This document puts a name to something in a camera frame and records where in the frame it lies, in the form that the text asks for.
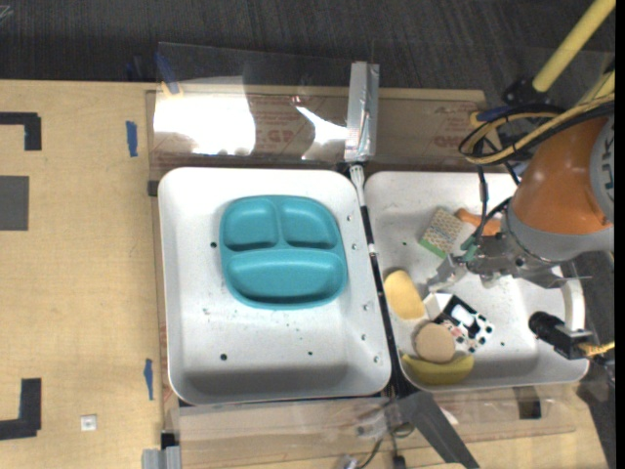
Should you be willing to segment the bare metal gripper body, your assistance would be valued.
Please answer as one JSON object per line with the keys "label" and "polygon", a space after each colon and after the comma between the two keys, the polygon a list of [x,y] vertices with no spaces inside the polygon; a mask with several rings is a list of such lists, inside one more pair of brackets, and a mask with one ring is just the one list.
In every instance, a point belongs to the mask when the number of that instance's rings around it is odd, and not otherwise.
{"label": "bare metal gripper body", "polygon": [[521,278],[545,289],[566,283],[565,277],[554,272],[559,262],[532,254],[512,234],[471,235],[462,249],[462,263],[486,288],[494,287],[503,277]]}

